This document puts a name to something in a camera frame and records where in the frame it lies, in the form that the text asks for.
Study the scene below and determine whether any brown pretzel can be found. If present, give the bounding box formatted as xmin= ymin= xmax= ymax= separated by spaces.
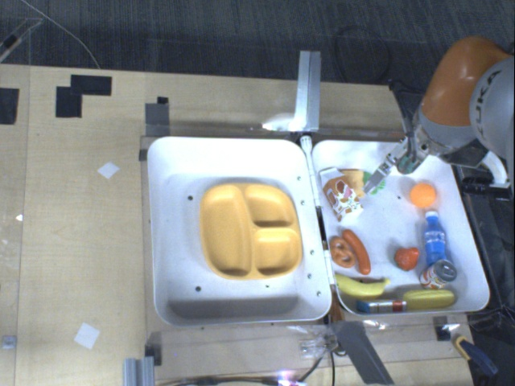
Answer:
xmin=328 ymin=236 xmax=357 ymax=269

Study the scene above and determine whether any yellow banana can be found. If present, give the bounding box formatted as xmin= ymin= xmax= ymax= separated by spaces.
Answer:
xmin=334 ymin=273 xmax=392 ymax=301

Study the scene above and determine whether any white plastic tray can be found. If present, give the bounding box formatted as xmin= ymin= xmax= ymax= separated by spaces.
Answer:
xmin=311 ymin=139 xmax=492 ymax=318
xmin=146 ymin=136 xmax=333 ymax=327

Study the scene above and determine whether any black cylinder on white bracket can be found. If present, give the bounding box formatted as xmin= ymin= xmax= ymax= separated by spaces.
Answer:
xmin=461 ymin=150 xmax=513 ymax=199

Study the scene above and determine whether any yellow divided plate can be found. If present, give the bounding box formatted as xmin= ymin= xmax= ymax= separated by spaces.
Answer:
xmin=199 ymin=183 xmax=304 ymax=281

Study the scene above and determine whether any blue white red packet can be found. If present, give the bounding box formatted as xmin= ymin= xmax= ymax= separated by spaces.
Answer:
xmin=356 ymin=298 xmax=408 ymax=314

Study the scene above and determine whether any orange ball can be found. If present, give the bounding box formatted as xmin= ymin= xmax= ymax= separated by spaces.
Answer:
xmin=409 ymin=181 xmax=438 ymax=210

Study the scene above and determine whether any red strawberry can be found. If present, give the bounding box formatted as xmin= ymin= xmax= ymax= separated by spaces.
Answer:
xmin=393 ymin=247 xmax=421 ymax=272

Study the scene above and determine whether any white carton with orange print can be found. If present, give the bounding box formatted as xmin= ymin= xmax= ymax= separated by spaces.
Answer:
xmin=321 ymin=166 xmax=365 ymax=223

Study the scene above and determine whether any blue plastic bottle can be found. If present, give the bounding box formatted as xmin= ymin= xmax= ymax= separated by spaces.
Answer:
xmin=423 ymin=210 xmax=448 ymax=267

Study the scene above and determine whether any red sausage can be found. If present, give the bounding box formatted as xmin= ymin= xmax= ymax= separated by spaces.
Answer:
xmin=341 ymin=228 xmax=373 ymax=277

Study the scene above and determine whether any small printed can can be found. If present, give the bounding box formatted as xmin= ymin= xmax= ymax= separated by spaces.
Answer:
xmin=418 ymin=259 xmax=458 ymax=290

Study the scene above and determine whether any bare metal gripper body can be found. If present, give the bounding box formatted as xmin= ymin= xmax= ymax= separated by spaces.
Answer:
xmin=386 ymin=131 xmax=435 ymax=173

